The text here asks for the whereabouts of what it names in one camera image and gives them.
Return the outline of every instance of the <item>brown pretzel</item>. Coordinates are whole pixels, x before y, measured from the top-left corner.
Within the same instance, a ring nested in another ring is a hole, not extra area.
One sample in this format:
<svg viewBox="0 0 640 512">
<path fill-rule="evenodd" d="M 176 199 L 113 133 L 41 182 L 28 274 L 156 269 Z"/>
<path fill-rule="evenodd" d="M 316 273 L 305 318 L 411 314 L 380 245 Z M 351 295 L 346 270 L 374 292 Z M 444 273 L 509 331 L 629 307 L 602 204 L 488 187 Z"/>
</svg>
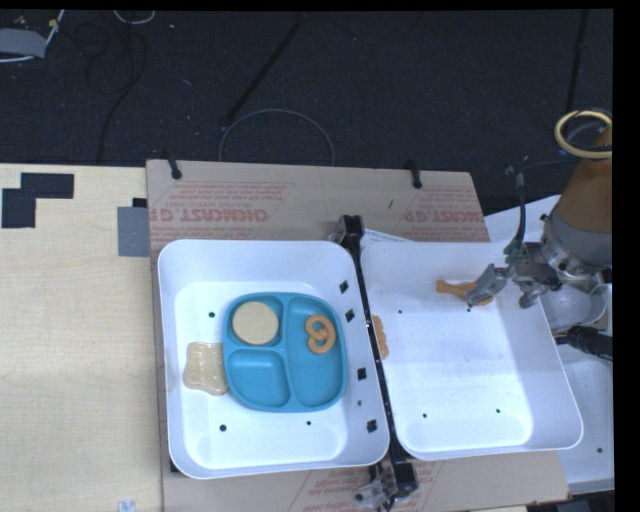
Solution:
<svg viewBox="0 0 640 512">
<path fill-rule="evenodd" d="M 315 324 L 320 324 L 322 327 L 315 329 Z M 336 328 L 324 315 L 311 315 L 304 323 L 304 330 L 309 335 L 307 340 L 309 350 L 314 354 L 327 353 L 336 342 Z M 318 345 L 318 341 L 324 341 L 324 343 Z"/>
</svg>

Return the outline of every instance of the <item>black pole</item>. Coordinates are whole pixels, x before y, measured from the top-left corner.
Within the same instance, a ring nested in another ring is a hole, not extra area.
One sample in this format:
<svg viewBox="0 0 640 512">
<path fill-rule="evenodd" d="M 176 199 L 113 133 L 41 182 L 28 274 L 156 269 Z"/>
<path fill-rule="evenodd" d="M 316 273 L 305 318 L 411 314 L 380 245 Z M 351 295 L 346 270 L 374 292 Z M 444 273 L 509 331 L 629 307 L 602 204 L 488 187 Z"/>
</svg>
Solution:
<svg viewBox="0 0 640 512">
<path fill-rule="evenodd" d="M 567 105 L 565 113 L 573 110 L 573 99 L 576 92 L 576 83 L 578 81 L 578 73 L 580 72 L 580 58 L 582 57 L 582 49 L 584 48 L 584 36 L 587 32 L 587 19 L 589 17 L 589 9 L 582 9 L 580 14 L 580 25 L 578 26 L 578 37 L 576 39 L 576 48 L 573 56 L 573 70 L 571 72 L 571 82 L 569 83 L 569 95 L 567 97 Z"/>
<path fill-rule="evenodd" d="M 271 55 L 267 63 L 258 73 L 258 75 L 253 79 L 253 82 L 251 82 L 251 85 L 249 85 L 249 87 L 247 88 L 245 93 L 242 95 L 242 97 L 236 102 L 233 108 L 229 110 L 226 117 L 223 119 L 223 124 L 225 126 L 229 126 L 231 124 L 231 122 L 233 121 L 233 118 L 236 116 L 238 111 L 242 108 L 242 106 L 246 103 L 249 97 L 258 88 L 258 86 L 260 85 L 260 82 L 262 82 L 264 77 L 267 76 L 267 73 L 269 73 L 271 68 L 280 58 L 280 55 L 282 55 L 282 52 L 284 52 L 287 46 L 289 46 L 289 43 L 291 43 L 291 41 L 295 37 L 298 30 L 300 30 L 300 27 L 302 26 L 302 22 L 304 18 L 305 18 L 305 15 L 303 13 L 296 13 L 296 21 L 289 29 L 289 32 L 287 32 L 287 35 L 285 36 L 285 38 L 282 40 L 278 48 L 276 48 L 276 51 L 273 52 L 273 55 Z"/>
</svg>

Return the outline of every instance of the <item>blue divided plate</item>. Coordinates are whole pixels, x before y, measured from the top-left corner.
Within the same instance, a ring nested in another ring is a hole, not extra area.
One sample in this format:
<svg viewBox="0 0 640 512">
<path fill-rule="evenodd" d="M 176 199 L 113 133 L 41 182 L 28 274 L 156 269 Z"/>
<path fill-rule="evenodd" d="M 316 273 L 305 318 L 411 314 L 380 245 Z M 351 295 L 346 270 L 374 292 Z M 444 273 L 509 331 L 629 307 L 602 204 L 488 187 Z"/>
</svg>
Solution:
<svg viewBox="0 0 640 512">
<path fill-rule="evenodd" d="M 239 339 L 231 320 L 246 302 L 258 301 L 278 316 L 279 328 L 264 345 Z M 324 354 L 312 352 L 305 322 L 311 315 L 330 319 L 336 341 Z M 245 406 L 274 412 L 326 409 L 344 394 L 347 357 L 340 320 L 325 301 L 300 293 L 243 295 L 229 306 L 224 321 L 224 366 L 229 389 Z"/>
</svg>

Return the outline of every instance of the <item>round beige cracker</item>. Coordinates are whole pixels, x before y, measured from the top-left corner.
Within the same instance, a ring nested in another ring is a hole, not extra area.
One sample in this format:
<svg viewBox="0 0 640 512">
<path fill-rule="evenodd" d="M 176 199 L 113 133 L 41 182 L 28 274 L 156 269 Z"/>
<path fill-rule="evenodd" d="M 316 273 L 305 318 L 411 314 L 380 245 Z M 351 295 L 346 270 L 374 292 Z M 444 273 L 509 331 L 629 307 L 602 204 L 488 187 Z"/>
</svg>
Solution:
<svg viewBox="0 0 640 512">
<path fill-rule="evenodd" d="M 278 333 L 279 325 L 275 311 L 258 301 L 245 302 L 231 319 L 233 332 L 249 345 L 269 343 Z"/>
</svg>

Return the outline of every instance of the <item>plastic tray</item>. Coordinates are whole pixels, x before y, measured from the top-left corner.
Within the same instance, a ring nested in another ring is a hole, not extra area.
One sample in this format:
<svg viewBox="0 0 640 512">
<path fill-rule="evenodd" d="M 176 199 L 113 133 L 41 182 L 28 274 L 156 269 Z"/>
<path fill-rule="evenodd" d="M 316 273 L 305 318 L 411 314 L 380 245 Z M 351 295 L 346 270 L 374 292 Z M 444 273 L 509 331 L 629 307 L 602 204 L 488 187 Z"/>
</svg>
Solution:
<svg viewBox="0 0 640 512">
<path fill-rule="evenodd" d="M 248 302 L 266 304 L 278 317 L 273 339 L 254 346 L 232 327 L 233 315 Z M 305 322 L 311 315 L 328 318 L 336 330 L 326 353 L 307 344 Z M 273 412 L 318 411 L 336 403 L 347 383 L 347 358 L 340 319 L 325 301 L 301 293 L 253 293 L 229 307 L 223 333 L 224 366 L 232 393 L 247 407 Z"/>
<path fill-rule="evenodd" d="M 169 453 L 182 473 L 208 479 L 368 466 L 384 457 L 389 430 L 346 250 L 324 241 L 178 240 L 160 253 L 158 278 Z M 335 402 L 321 410 L 261 411 L 233 391 L 213 396 L 185 386 L 189 344 L 223 343 L 234 301 L 274 293 L 310 296 L 335 312 L 346 358 L 344 392 Z"/>
<path fill-rule="evenodd" d="M 362 254 L 398 439 L 419 459 L 570 448 L 582 420 L 540 303 L 507 287 L 467 311 L 436 281 L 504 266 L 505 244 L 376 242 Z"/>
</svg>

